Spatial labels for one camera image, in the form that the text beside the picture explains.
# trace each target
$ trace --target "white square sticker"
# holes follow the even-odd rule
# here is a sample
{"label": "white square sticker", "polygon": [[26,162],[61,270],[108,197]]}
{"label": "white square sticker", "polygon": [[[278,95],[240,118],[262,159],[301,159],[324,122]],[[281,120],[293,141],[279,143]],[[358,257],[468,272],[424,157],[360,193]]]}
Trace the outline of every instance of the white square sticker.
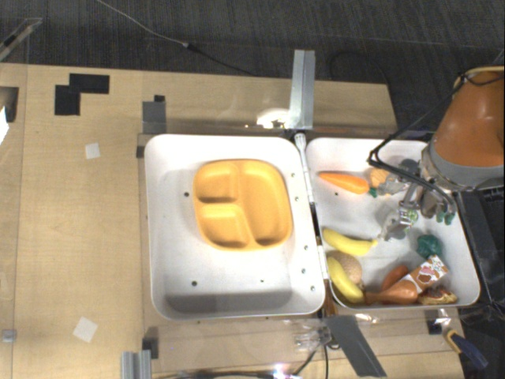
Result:
{"label": "white square sticker", "polygon": [[7,123],[6,108],[3,107],[0,110],[0,144],[2,144],[4,138],[7,135],[8,130],[9,130],[9,124]]}
{"label": "white square sticker", "polygon": [[73,330],[73,334],[78,339],[86,341],[86,343],[91,343],[97,328],[98,325],[96,323],[93,323],[86,317],[81,317],[79,323],[77,323],[75,330]]}
{"label": "white square sticker", "polygon": [[97,159],[100,157],[100,147],[98,143],[86,144],[86,159]]}

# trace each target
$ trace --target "yellow plate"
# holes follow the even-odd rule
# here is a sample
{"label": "yellow plate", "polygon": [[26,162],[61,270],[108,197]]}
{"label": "yellow plate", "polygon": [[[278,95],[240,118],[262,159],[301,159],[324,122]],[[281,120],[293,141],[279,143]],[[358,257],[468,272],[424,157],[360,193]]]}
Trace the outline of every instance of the yellow plate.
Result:
{"label": "yellow plate", "polygon": [[281,174],[259,160],[202,166],[193,180],[202,237],[220,250],[259,250],[283,244],[293,230]]}

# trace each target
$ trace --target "banana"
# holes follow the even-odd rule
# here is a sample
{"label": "banana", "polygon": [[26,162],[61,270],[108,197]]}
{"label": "banana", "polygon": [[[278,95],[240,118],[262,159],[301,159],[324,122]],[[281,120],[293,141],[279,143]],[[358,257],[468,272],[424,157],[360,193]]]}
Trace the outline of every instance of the banana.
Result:
{"label": "banana", "polygon": [[375,239],[354,240],[328,228],[323,229],[323,238],[330,246],[353,256],[365,255],[373,246],[377,246]]}
{"label": "banana", "polygon": [[341,264],[333,257],[328,257],[327,263],[331,282],[340,293],[351,303],[363,303],[365,301],[363,291],[349,279]]}

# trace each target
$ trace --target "toy carrot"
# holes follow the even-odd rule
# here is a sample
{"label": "toy carrot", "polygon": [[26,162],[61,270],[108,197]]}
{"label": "toy carrot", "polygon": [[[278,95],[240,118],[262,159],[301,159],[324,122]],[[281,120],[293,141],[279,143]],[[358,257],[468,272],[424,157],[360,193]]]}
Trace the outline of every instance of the toy carrot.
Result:
{"label": "toy carrot", "polygon": [[343,188],[351,193],[367,193],[370,190],[370,186],[364,178],[354,175],[324,172],[319,173],[319,176],[334,186]]}

